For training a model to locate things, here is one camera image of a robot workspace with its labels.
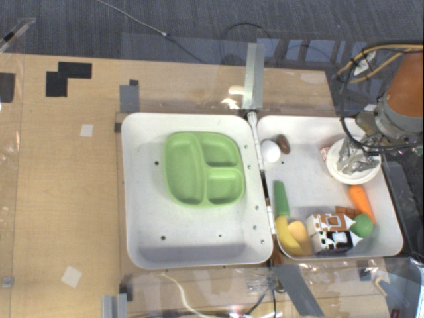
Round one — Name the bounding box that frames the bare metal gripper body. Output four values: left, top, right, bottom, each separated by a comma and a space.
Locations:
355, 110, 417, 147

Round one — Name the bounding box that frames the white bowl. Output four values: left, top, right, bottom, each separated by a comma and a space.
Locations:
325, 137, 382, 186

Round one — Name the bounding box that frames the orange carrot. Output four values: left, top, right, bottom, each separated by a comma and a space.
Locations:
348, 184, 377, 225

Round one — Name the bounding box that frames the white plastic tray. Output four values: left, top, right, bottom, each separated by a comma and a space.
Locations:
256, 115, 405, 262
121, 112, 274, 270

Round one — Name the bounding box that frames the brown chocolate bar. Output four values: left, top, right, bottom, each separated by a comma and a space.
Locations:
335, 205, 362, 221

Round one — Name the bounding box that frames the green ball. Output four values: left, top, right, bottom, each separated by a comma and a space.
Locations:
350, 213, 375, 239

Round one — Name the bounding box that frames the brown and white carton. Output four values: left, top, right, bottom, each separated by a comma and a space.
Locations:
305, 212, 357, 239

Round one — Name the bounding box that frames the white egg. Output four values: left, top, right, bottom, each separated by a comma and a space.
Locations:
260, 139, 282, 164

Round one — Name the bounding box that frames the green cucumber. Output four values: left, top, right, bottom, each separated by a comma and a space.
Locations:
273, 180, 291, 218

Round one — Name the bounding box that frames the black and white carton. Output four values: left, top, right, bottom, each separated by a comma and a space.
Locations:
311, 230, 364, 256

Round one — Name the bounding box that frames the yellow banana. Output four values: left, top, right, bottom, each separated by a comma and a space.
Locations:
274, 214, 305, 257

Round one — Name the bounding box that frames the green divided plate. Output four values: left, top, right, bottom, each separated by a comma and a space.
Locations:
163, 131, 246, 209

